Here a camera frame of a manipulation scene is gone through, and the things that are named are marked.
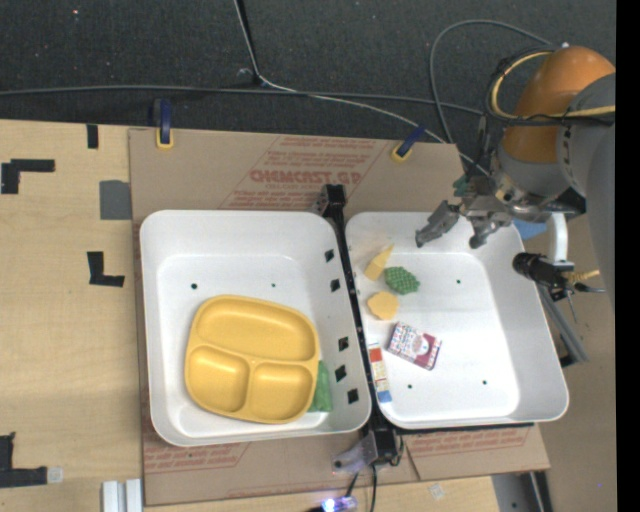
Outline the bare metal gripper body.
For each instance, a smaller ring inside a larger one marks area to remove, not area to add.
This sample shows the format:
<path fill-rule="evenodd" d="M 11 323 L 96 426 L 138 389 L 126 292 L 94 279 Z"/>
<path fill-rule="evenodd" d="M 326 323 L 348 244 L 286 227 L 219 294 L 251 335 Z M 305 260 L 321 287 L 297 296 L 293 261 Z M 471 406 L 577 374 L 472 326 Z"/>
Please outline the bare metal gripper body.
<path fill-rule="evenodd" d="M 476 224 L 509 224 L 513 219 L 544 223 L 551 211 L 546 199 L 519 188 L 510 178 L 472 176 L 460 185 L 460 213 Z"/>

